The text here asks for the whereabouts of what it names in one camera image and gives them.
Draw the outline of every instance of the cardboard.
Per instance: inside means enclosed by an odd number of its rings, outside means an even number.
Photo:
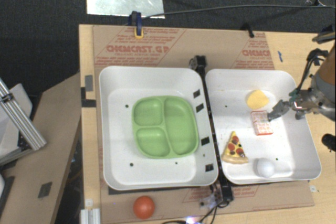
[[[97,106],[97,161],[100,171],[98,203],[101,208],[102,223],[139,221],[132,212],[132,205],[142,195],[149,195],[156,204],[155,213],[149,220],[205,215],[207,209],[201,209],[199,201],[211,193],[209,187],[130,193],[109,190],[102,174],[100,97],[98,79],[95,78],[99,77],[104,67],[110,65],[188,67],[189,60],[195,55],[206,55],[207,70],[213,68],[274,69],[265,33],[255,33],[255,38],[251,39],[244,31],[146,27],[144,38],[135,39],[132,27],[83,27],[85,29],[81,29],[81,36],[85,36],[85,41],[82,42],[81,47],[85,49],[81,48],[81,51],[89,51],[92,54],[87,55],[87,58],[86,55],[81,55],[85,71],[81,76],[82,82],[86,76],[92,76],[95,82],[94,90],[89,91],[89,94],[93,98],[96,97]],[[85,198],[91,198],[93,193],[85,195]],[[234,187],[234,196],[235,200],[229,207],[218,210],[218,214],[314,205],[307,182],[239,186]]]
[[[54,223],[79,137],[80,77],[43,93],[33,123],[47,141],[2,172],[14,176],[0,222]]]

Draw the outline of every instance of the white ball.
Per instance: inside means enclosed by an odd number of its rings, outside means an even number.
[[[274,167],[273,162],[271,162],[270,160],[266,158],[261,158],[258,160],[257,170],[258,170],[258,174],[261,177],[269,178],[272,175],[274,175],[275,167]]]

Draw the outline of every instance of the blue mark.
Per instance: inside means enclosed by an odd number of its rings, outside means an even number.
[[[282,57],[281,57],[282,54],[281,54],[280,51],[278,51],[278,55],[279,55],[279,59],[280,59],[280,61],[283,62]]]

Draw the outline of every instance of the white tray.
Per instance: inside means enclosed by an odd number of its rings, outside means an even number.
[[[185,68],[107,67],[99,76],[106,183],[117,190],[205,186],[218,166],[200,76]],[[185,157],[153,159],[136,147],[132,107],[145,97],[173,95],[193,107],[199,135],[197,150]],[[196,107],[204,108],[196,112]],[[209,143],[202,146],[202,139]]]
[[[222,162],[223,172],[235,184],[254,184],[317,178],[321,164],[306,119],[296,120],[290,110],[271,121],[274,133],[257,136],[246,104],[248,94],[262,90],[269,103],[260,110],[271,111],[280,100],[287,101],[295,87],[292,76],[283,71],[213,69],[206,76],[219,152],[223,152],[232,131],[243,146],[248,164]],[[260,177],[256,164],[260,158],[275,166],[270,178]]]

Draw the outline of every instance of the table surface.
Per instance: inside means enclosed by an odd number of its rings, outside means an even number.
[[[319,47],[330,50],[333,43],[323,45],[313,43],[311,40],[315,34],[303,33],[276,33],[265,32],[269,50],[274,62],[275,69],[283,70],[291,74],[299,83],[303,69],[306,64],[308,53]],[[80,27],[80,68],[81,87],[85,86],[85,75],[92,74],[93,67],[93,46],[92,26]],[[278,51],[281,51],[282,59],[279,59]],[[311,73],[315,73],[317,67],[312,67]],[[303,89],[309,86],[307,80]],[[95,87],[93,91],[86,93],[86,99],[95,99]],[[316,188],[313,193],[315,206],[294,209],[280,209],[259,212],[245,212],[239,214],[223,214],[216,216],[214,223],[331,223],[336,218],[336,170],[335,152],[329,150],[321,143],[325,133],[335,135],[335,123],[321,115],[307,115],[311,134],[319,154],[322,173],[320,177],[310,182]],[[82,142],[83,142],[83,184],[86,200],[85,208],[100,207],[100,185],[99,185],[99,162],[98,162],[98,141],[97,115],[93,108],[82,108]],[[162,220],[147,221],[145,223],[161,223]]]

